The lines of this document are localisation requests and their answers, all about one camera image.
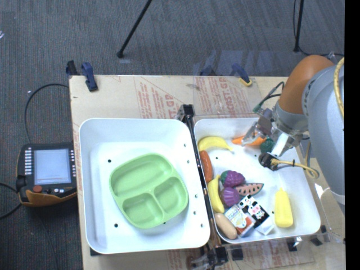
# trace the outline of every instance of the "green divided plate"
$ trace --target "green divided plate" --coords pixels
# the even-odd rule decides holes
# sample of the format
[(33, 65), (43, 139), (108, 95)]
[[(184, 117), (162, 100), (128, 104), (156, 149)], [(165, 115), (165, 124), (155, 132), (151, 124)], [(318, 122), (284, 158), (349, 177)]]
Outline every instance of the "green divided plate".
[(189, 200), (174, 166), (156, 153), (136, 157), (114, 169), (110, 191), (127, 220), (142, 229), (175, 217)]

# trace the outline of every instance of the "wooden table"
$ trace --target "wooden table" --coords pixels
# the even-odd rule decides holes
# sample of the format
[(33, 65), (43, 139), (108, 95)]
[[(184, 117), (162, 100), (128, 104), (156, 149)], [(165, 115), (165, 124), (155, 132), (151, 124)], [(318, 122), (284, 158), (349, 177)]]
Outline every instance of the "wooden table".
[[(82, 242), (83, 267), (92, 269), (190, 269), (190, 261), (200, 256), (199, 249), (151, 251), (116, 255), (91, 255), (86, 239), (82, 172), (79, 148), (79, 127), (89, 118), (168, 118), (176, 115), (182, 104), (194, 105), (196, 115), (225, 115), (235, 118), (254, 116), (253, 107), (270, 89), (287, 77), (252, 77), (253, 83), (246, 87), (234, 76), (131, 76), (96, 75), (97, 91), (90, 92), (85, 84), (86, 77), (72, 76), (69, 80), (73, 138), (77, 169), (79, 219)], [(263, 107), (271, 108), (273, 98)], [(316, 159), (311, 166), (317, 167)], [(314, 181), (309, 180), (313, 195), (318, 194)], [(229, 260), (217, 269), (263, 269), (283, 266), (282, 269), (343, 269), (345, 268), (345, 219), (329, 191), (323, 176), (316, 184), (324, 190), (321, 200), (315, 199), (322, 224), (330, 225), (333, 233), (331, 242), (320, 246), (303, 240), (298, 251), (277, 253), (278, 242), (244, 251), (243, 260)], [(320, 241), (327, 236), (320, 236)]]

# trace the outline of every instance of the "watermelon slice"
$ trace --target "watermelon slice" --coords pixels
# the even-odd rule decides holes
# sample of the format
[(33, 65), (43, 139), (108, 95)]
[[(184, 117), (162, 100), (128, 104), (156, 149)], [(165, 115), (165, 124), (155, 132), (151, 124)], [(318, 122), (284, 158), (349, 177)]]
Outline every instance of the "watermelon slice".
[(248, 194), (255, 195), (260, 192), (264, 187), (264, 183), (244, 183), (234, 187), (238, 190), (240, 196), (246, 196)]

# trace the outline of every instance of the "orange carrot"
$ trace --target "orange carrot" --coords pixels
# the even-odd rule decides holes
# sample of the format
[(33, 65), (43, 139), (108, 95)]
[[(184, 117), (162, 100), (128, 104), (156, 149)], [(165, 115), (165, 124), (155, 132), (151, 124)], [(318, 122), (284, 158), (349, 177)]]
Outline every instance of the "orange carrot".
[[(234, 138), (234, 139), (232, 140), (232, 143), (241, 145), (241, 141), (242, 141), (242, 139), (244, 138), (244, 136)], [(247, 145), (258, 146), (258, 145), (261, 145), (261, 144), (262, 144), (263, 142), (265, 142), (265, 141), (266, 141), (266, 138), (258, 137), (254, 142), (252, 142), (252, 143), (250, 143), (250, 144), (247, 144)]]
[(202, 162), (202, 169), (204, 170), (204, 176), (206, 183), (209, 183), (213, 179), (213, 166), (210, 161), (209, 154), (202, 150), (199, 152), (200, 160)]

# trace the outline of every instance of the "gray floor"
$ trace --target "gray floor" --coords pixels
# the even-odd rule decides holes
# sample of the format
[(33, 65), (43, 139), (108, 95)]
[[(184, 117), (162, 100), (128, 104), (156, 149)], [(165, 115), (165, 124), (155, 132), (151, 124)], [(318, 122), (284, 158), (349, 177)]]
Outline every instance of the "gray floor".
[[(0, 0), (0, 182), (15, 185), (29, 97), (48, 83), (68, 85), (70, 60), (95, 74), (200, 75), (211, 66), (229, 75), (238, 63), (271, 77), (288, 76), (309, 53), (344, 55), (345, 0), (304, 0), (298, 51), (300, 0), (153, 0), (120, 59), (146, 1)], [(32, 142), (71, 141), (66, 87), (39, 91), (26, 117)], [(0, 215), (18, 202), (0, 186)], [(0, 269), (82, 269), (76, 199), (21, 206), (0, 229)]]

